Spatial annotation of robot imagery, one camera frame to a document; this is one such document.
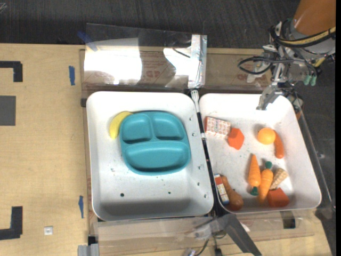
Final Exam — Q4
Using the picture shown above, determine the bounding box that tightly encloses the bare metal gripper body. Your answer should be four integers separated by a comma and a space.
271, 48, 318, 90

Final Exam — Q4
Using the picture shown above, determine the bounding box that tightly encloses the orange fruit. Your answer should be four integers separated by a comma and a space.
257, 127, 277, 146

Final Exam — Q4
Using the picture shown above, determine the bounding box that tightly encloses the orange sausage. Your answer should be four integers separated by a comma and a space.
273, 130, 286, 159

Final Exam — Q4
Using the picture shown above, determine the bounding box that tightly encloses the orange cube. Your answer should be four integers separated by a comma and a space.
227, 127, 246, 151
266, 187, 290, 209

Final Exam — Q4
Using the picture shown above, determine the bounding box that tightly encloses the white plastic tray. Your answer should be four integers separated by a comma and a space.
198, 93, 322, 215
85, 91, 215, 222

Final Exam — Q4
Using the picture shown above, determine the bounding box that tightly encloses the orange carrot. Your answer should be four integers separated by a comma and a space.
247, 154, 262, 197
256, 161, 274, 205

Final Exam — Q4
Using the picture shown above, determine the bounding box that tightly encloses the tan waffle cone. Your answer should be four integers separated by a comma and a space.
269, 167, 289, 191

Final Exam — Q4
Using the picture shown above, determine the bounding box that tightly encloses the white red and blue carton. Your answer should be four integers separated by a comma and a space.
213, 173, 231, 206

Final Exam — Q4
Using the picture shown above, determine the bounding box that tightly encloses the blue divided plate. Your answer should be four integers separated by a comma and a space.
119, 110, 191, 176

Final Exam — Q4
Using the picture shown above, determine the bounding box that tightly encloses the yellow banana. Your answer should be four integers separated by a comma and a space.
109, 110, 134, 140

